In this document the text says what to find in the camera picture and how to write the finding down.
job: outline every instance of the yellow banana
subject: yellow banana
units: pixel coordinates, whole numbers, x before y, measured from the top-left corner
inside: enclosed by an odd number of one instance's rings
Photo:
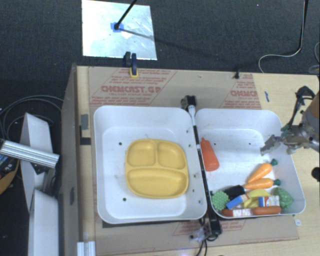
[[[259,206],[258,197],[271,196],[265,189],[258,188],[247,193],[250,199],[243,202],[243,208],[255,208]]]

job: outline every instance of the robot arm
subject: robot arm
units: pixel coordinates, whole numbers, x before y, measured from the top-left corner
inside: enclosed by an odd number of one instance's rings
[[[293,125],[296,113],[305,100],[312,100],[306,111],[302,111],[302,120],[299,125]],[[281,136],[274,134],[265,142],[260,149],[264,155],[281,143],[287,146],[287,153],[293,154],[298,148],[312,148],[319,152],[319,92],[315,95],[308,87],[304,86],[296,92],[296,103],[290,121],[281,129]]]

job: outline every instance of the orange carrot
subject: orange carrot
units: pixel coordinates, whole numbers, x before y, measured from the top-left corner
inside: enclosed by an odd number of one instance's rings
[[[247,190],[256,190],[256,189],[268,189],[271,188],[273,185],[280,185],[280,180],[272,180],[270,178],[260,178],[251,183],[245,184],[244,188]]]
[[[260,165],[260,167],[251,175],[248,179],[248,183],[254,182],[266,176],[271,172],[272,166],[277,165],[278,162],[275,159],[272,159],[271,163],[265,162]]]

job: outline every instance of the black stick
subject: black stick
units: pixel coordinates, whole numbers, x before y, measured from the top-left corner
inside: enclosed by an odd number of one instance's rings
[[[114,25],[114,29],[118,30],[119,26],[121,24],[121,22],[124,20],[124,18],[127,16],[127,14],[130,12],[131,8],[135,5],[135,3],[138,0],[133,0],[133,2],[130,4],[130,6],[128,7],[128,9],[125,11],[125,13],[122,15],[122,17],[119,19],[119,21]]]
[[[306,17],[307,17],[308,3],[309,3],[309,0],[304,0],[304,4],[303,4],[303,19],[302,19],[302,24],[301,24],[300,41],[299,41],[298,50],[302,49],[302,40],[303,40],[304,31],[305,31],[305,23],[306,23]]]

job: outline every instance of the green vegetable toy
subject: green vegetable toy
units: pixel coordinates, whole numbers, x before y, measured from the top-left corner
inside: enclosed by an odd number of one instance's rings
[[[279,196],[281,208],[288,208],[294,202],[294,199],[283,188],[277,187],[273,194]]]
[[[218,191],[217,193],[211,196],[211,202],[214,209],[222,211],[226,208],[226,203],[230,201],[228,195],[223,191]]]

